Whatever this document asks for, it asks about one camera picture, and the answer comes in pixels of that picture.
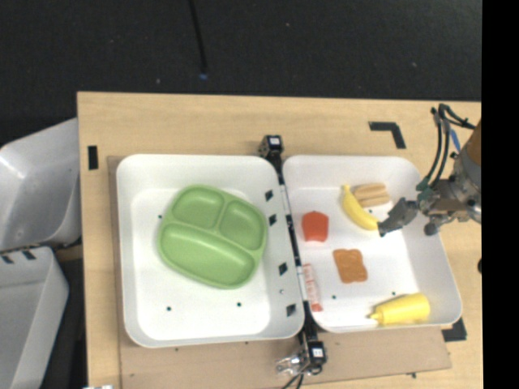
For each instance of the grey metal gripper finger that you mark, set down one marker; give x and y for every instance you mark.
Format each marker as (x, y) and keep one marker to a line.
(399, 216)
(431, 228)

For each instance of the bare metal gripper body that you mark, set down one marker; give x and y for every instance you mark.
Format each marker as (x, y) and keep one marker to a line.
(450, 205)

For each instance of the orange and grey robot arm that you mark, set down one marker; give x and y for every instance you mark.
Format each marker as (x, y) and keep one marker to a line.
(473, 152)

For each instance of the tan hot dog bun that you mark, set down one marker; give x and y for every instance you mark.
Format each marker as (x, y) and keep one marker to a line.
(371, 195)

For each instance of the yellow banana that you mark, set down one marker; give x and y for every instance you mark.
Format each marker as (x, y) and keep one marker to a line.
(357, 213)

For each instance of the white plastic tray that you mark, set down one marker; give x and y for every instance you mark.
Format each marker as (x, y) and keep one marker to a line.
(202, 318)
(397, 266)

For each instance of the orange toast slice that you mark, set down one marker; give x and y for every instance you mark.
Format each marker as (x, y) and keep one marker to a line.
(350, 266)

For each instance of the red-orange bell pepper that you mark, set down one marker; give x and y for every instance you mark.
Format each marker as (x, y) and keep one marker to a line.
(315, 227)

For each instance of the yellow squeeze bottle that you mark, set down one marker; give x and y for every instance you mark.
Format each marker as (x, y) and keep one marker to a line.
(405, 309)

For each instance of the thin black and white rod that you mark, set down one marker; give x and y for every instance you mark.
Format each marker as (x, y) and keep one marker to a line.
(292, 237)

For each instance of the green divided plate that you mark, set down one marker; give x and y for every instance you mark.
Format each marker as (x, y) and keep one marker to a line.
(202, 249)

